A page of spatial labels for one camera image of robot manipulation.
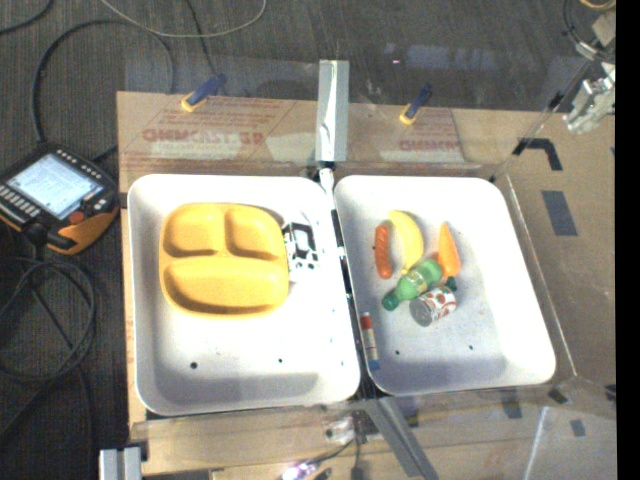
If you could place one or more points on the white can red print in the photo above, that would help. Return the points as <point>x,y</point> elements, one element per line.
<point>436,305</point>

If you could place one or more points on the orange sausage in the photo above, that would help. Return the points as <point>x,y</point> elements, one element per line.
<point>383,250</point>

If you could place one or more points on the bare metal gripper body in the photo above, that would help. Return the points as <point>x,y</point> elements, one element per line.
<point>592,103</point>

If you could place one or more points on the yellow divided plate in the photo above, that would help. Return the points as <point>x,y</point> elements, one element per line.
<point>225,283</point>

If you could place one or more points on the green plastic bottle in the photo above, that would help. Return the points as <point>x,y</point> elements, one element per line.
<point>417,280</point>

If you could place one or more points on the white plastic tray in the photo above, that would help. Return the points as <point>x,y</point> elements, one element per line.
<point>480,338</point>
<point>240,363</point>

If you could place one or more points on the brown cardboard board red print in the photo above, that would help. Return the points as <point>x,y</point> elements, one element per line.
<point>480,148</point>

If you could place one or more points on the orange carrot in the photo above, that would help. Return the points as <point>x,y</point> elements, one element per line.
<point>448,253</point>

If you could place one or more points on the black and white carton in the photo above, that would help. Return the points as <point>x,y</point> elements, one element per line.
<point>300,248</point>

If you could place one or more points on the yellow banana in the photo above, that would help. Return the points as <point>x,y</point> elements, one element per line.
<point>409,238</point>

